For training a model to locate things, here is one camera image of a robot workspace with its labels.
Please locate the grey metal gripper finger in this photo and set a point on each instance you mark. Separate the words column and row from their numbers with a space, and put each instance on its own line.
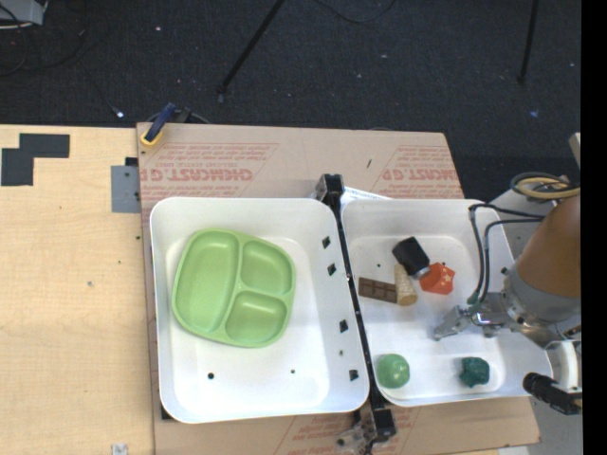
column 489, row 331
column 450, row 324

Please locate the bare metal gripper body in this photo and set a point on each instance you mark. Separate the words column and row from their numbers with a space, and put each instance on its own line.
column 514, row 318

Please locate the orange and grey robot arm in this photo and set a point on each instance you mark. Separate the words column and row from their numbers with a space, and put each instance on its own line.
column 550, row 254

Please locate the white plastic tray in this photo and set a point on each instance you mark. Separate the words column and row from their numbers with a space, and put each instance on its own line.
column 265, row 387
column 427, row 339

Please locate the dark green broccoli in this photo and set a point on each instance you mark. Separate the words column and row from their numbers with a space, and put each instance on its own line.
column 474, row 372

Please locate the red carton with yellow star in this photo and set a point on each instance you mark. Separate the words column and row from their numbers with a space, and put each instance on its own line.
column 438, row 280

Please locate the beige cork cylinder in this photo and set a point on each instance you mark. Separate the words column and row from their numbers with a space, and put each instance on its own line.
column 405, row 287

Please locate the green apple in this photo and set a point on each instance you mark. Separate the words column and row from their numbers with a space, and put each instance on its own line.
column 392, row 371

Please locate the black bottle with silver cap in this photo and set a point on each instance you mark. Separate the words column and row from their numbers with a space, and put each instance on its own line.
column 410, row 254

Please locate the brown chocolate bar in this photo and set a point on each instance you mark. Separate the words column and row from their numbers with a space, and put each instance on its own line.
column 377, row 289

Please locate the thin black rod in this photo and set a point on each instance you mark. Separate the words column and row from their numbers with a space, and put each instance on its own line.
column 353, row 292

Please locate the brown cardboard board, red print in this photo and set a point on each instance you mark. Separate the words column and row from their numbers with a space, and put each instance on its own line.
column 284, row 159

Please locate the green divided plate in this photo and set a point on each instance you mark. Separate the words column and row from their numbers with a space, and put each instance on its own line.
column 208, row 282

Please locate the black cylinder on white bracket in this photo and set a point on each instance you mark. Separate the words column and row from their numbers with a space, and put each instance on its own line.
column 562, row 372

